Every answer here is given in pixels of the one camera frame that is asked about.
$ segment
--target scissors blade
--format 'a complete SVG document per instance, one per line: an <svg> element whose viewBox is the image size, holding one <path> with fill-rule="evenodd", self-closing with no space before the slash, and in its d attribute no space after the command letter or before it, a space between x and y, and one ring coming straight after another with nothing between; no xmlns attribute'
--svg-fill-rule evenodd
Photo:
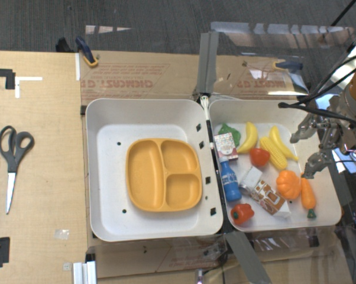
<svg viewBox="0 0 356 284"><path fill-rule="evenodd" d="M16 175L17 175L16 173L8 173L6 214L8 214L8 212L10 211L12 194L14 193Z"/></svg>

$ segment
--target orange pumpkin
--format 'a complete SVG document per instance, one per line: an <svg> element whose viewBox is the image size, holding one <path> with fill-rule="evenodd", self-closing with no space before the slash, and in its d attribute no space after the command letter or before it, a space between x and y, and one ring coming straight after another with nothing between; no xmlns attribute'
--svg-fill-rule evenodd
<svg viewBox="0 0 356 284"><path fill-rule="evenodd" d="M302 190L300 178L292 170L282 170L276 180L277 190L287 200L294 200Z"/></svg>

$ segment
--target black scissors handle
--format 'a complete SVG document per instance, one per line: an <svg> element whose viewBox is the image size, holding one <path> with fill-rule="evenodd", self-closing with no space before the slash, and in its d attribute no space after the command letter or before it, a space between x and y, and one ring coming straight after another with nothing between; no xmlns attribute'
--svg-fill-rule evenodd
<svg viewBox="0 0 356 284"><path fill-rule="evenodd" d="M8 137L8 150L4 151L2 148L2 138L7 130L11 130L10 135ZM24 147L21 147L22 141L24 139L29 139L30 141ZM23 159L27 151L29 151L35 144L34 137L23 131L17 134L17 131L11 125L7 125L0 132L0 152L5 157L8 163L8 172L16 173L20 161Z"/></svg>

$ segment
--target carrot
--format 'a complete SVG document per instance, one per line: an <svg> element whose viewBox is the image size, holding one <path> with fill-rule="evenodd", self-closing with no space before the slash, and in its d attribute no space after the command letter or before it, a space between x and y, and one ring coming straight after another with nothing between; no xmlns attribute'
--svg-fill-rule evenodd
<svg viewBox="0 0 356 284"><path fill-rule="evenodd" d="M301 178L300 182L302 185L302 205L304 206L304 208L308 209L307 218L316 218L316 214L313 211L314 207L316 206L316 198L315 194L313 193L312 187L309 184L309 181L304 177Z"/></svg>

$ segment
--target red tomato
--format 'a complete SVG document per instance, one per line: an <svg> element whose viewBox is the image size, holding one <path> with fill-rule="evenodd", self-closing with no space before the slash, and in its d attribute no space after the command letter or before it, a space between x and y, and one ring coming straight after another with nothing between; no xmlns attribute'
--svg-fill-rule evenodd
<svg viewBox="0 0 356 284"><path fill-rule="evenodd" d="M250 162L253 166L265 166L270 159L270 153L264 149L251 149L250 152Z"/></svg>
<svg viewBox="0 0 356 284"><path fill-rule="evenodd" d="M231 210L231 217L236 225L248 221L254 216L254 211L250 204L236 204Z"/></svg>

